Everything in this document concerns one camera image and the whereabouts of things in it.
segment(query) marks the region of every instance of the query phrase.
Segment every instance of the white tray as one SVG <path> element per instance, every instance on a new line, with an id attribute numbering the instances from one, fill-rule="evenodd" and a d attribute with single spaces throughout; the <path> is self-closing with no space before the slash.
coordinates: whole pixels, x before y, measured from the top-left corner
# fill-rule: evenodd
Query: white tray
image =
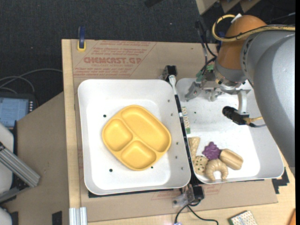
<path id="1" fill-rule="evenodd" d="M 199 97 L 185 100 L 193 78 L 184 78 L 177 82 L 177 91 L 182 107 L 187 108 L 191 134 L 188 137 L 200 137 L 197 155 L 203 155 L 204 147 L 214 142 L 220 149 L 230 149 L 241 157 L 244 162 L 240 170 L 228 168 L 226 180 L 221 180 L 221 173 L 215 172 L 216 181 L 209 180 L 204 175 L 196 174 L 203 183 L 222 183 L 244 180 L 259 180 L 280 177 L 284 165 L 278 146 L 267 127 L 253 128 L 247 125 L 237 125 L 222 114 L 225 106 L 238 108 L 237 95 L 223 94 L 216 101 L 209 101 L 209 95 L 202 91 Z M 254 92 L 246 83 L 242 89 L 251 89 L 247 94 L 247 111 L 251 118 L 259 117 Z"/>
<path id="2" fill-rule="evenodd" d="M 78 88 L 82 129 L 84 181 L 97 195 L 181 188 L 191 172 L 173 90 L 162 80 L 89 79 Z M 169 150 L 153 168 L 133 171 L 105 147 L 101 131 L 106 122 L 128 105 L 140 105 L 170 131 Z"/>

